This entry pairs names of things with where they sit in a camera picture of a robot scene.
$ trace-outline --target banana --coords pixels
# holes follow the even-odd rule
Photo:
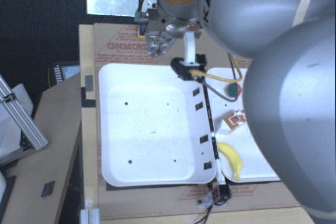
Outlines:
[[[227,143],[218,143],[217,147],[219,151],[229,159],[230,164],[236,173],[236,180],[240,180],[239,173],[243,166],[243,162],[236,150]]]

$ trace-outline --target white strap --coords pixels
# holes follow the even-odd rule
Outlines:
[[[336,220],[336,211],[334,212],[323,212],[320,210],[312,209],[307,206],[301,205],[308,214],[325,220]]]
[[[296,11],[293,26],[303,23],[311,0],[301,0]]]

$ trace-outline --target white tray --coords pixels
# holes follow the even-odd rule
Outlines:
[[[247,69],[241,69],[244,77],[246,71]],[[212,68],[207,73],[222,78],[233,78],[231,68]],[[206,82],[221,94],[226,95],[225,88],[229,83],[208,78],[206,79]],[[243,91],[238,100],[234,103],[227,102],[218,97],[212,91],[208,91],[217,143],[224,142],[231,145],[237,151],[241,157],[241,160],[243,161],[243,167],[240,171],[240,180],[237,181],[235,178],[235,172],[230,166],[229,160],[224,154],[219,153],[220,167],[222,172],[226,178],[237,183],[280,181],[277,174],[273,171],[259,150],[247,123],[234,129],[231,133],[228,134],[220,129],[221,121],[224,117],[243,108],[243,82],[240,82],[239,85],[242,87]]]
[[[100,70],[99,87],[102,173],[109,184],[201,184],[214,178],[199,83],[179,79],[169,66],[112,63]]]

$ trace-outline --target wooden plank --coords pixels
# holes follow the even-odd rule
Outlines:
[[[182,224],[194,223],[203,215],[184,215],[153,218],[104,220],[101,224]],[[207,224],[314,224],[300,207],[268,210],[252,210],[225,213],[211,213]]]
[[[95,100],[95,53],[93,46],[93,26],[79,26],[79,50],[81,87],[86,87],[86,78],[91,77],[93,87],[86,91],[86,99]],[[98,161],[96,108],[82,108],[82,148],[85,209],[98,208]]]
[[[43,93],[34,121],[49,144],[4,171],[17,178],[3,224],[58,223],[79,141],[79,86],[76,75]],[[42,197],[50,182],[52,194]]]

